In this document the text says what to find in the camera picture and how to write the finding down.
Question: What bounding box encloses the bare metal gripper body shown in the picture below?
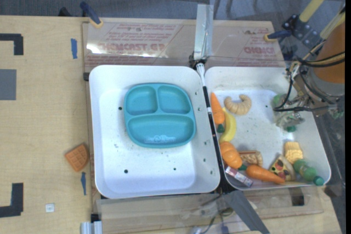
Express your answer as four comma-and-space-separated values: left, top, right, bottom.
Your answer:
292, 78, 341, 118

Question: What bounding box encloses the clear bottle with green cap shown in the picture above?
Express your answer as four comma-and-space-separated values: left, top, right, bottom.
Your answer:
272, 93, 305, 133

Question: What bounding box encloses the yellow corn piece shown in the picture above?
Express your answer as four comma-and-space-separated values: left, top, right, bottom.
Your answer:
283, 141, 304, 165

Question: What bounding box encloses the white plastic tray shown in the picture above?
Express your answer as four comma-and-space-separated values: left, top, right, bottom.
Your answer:
204, 66, 332, 191
88, 64, 221, 199

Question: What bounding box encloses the pizza slice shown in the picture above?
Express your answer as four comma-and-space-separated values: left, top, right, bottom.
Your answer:
268, 155, 297, 182

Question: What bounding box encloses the tan croissant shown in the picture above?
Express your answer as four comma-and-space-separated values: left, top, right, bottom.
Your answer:
223, 94, 253, 116

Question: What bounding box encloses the tan bread with sausage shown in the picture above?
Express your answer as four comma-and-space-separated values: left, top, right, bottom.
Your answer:
237, 150, 264, 168

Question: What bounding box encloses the yellow banana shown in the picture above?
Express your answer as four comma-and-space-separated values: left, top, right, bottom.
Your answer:
218, 106, 237, 144

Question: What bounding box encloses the short fat orange carrot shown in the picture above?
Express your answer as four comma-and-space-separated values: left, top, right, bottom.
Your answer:
219, 141, 248, 172

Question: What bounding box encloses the thin black and white rod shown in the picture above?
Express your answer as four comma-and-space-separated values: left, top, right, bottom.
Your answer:
195, 62, 229, 193

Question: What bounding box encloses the red and white packet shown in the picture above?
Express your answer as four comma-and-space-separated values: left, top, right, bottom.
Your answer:
224, 165, 254, 188

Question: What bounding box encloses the blue divided plate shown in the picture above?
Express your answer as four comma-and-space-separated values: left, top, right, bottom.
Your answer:
123, 82, 197, 149

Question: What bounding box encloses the brown cardboard board red print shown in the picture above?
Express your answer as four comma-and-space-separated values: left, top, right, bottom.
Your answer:
82, 18, 325, 219

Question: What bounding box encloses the orange waffle biscuit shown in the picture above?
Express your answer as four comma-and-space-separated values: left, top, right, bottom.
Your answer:
64, 143, 90, 173

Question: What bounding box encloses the black block with thin wires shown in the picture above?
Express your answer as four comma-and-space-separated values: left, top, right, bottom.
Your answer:
188, 54, 208, 67

